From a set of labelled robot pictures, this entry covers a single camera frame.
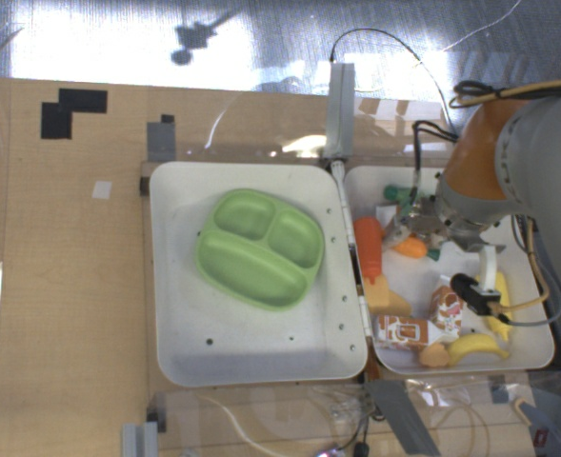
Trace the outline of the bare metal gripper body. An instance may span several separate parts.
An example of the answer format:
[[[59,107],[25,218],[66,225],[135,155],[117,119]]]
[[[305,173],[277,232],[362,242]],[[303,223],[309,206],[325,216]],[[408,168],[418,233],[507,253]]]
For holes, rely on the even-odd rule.
[[[489,243],[483,232],[505,217],[504,200],[482,200],[468,196],[435,196],[418,199],[409,213],[398,217],[395,226],[411,234],[433,236],[455,243],[465,252],[479,252]]]

